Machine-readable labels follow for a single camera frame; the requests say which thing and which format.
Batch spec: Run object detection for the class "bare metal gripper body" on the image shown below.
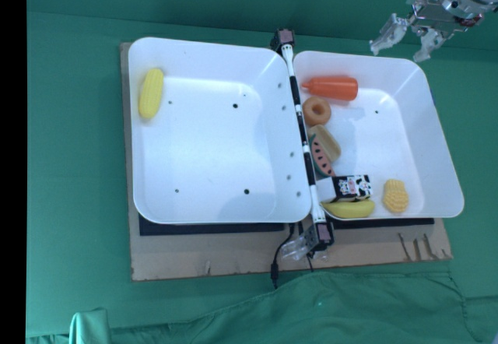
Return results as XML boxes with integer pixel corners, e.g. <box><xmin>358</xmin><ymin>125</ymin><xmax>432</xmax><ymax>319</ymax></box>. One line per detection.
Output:
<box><xmin>405</xmin><ymin>0</ymin><xmax>498</xmax><ymax>40</ymax></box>

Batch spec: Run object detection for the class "orange sauce bottle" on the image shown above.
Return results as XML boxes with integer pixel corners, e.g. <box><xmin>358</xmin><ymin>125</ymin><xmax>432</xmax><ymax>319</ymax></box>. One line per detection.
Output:
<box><xmin>300</xmin><ymin>75</ymin><xmax>359</xmax><ymax>103</ymax></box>

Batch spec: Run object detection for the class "white plastic tray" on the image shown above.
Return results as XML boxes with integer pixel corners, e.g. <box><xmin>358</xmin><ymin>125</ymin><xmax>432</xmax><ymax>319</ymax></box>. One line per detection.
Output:
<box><xmin>127</xmin><ymin>37</ymin><xmax>314</xmax><ymax>226</ymax></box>
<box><xmin>291</xmin><ymin>50</ymin><xmax>466</xmax><ymax>222</ymax></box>

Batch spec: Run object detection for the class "orange doughnut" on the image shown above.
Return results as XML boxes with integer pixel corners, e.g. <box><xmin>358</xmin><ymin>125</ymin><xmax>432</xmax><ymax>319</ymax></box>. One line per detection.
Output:
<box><xmin>301</xmin><ymin>96</ymin><xmax>333</xmax><ymax>128</ymax></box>

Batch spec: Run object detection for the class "black and white thin rod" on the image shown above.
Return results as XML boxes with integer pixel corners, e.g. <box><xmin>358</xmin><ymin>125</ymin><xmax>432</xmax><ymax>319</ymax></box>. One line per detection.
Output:
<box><xmin>280</xmin><ymin>44</ymin><xmax>328</xmax><ymax>225</ymax></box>

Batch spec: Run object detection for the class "tan hot dog bun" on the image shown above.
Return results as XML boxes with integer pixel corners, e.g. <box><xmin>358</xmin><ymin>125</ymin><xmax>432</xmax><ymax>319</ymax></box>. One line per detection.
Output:
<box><xmin>308</xmin><ymin>124</ymin><xmax>342</xmax><ymax>163</ymax></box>

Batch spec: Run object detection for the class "red watermelon slice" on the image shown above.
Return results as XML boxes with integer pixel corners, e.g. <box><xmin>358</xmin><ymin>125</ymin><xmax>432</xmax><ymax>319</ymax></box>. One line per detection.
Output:
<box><xmin>308</xmin><ymin>133</ymin><xmax>337</xmax><ymax>179</ymax></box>

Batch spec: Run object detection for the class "short yellow corn piece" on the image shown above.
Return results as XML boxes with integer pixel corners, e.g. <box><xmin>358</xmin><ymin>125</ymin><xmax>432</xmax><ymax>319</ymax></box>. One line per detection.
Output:
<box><xmin>381</xmin><ymin>178</ymin><xmax>410</xmax><ymax>215</ymax></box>

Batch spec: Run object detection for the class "cow print milk carton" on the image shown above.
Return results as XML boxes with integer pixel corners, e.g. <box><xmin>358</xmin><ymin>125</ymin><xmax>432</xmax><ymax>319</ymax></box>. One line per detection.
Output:
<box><xmin>330</xmin><ymin>174</ymin><xmax>373</xmax><ymax>204</ymax></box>

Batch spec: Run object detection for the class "yellow banana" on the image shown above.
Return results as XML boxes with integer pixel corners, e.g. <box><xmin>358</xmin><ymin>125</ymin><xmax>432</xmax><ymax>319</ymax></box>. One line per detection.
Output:
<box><xmin>319</xmin><ymin>198</ymin><xmax>377</xmax><ymax>219</ymax></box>

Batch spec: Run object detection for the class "yellow corn cob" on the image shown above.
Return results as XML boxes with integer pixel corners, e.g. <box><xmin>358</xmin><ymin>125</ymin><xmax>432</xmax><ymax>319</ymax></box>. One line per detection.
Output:
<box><xmin>138</xmin><ymin>68</ymin><xmax>166</xmax><ymax>121</ymax></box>

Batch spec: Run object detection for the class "brown cardboard board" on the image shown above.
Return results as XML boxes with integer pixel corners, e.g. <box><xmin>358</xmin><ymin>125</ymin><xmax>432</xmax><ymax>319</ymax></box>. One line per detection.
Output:
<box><xmin>119</xmin><ymin>41</ymin><xmax>454</xmax><ymax>283</ymax></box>

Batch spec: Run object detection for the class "black block with wires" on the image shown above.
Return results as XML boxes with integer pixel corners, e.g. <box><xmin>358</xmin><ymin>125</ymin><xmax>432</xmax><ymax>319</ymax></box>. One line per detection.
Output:
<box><xmin>304</xmin><ymin>219</ymin><xmax>336</xmax><ymax>258</ymax></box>
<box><xmin>270</xmin><ymin>28</ymin><xmax>297</xmax><ymax>53</ymax></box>

